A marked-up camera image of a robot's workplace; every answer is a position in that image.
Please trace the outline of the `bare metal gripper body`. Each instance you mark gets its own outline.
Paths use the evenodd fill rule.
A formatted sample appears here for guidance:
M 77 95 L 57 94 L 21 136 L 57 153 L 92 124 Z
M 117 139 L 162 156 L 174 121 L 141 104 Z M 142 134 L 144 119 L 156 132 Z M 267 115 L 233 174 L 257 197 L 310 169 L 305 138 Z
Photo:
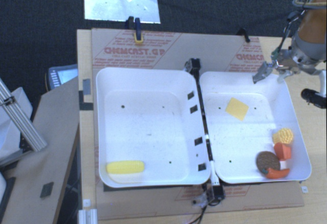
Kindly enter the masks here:
M 279 50 L 271 53 L 273 67 L 280 75 L 295 75 L 305 72 L 309 75 L 318 75 L 320 70 L 316 66 L 320 63 L 307 56 L 300 49 Z

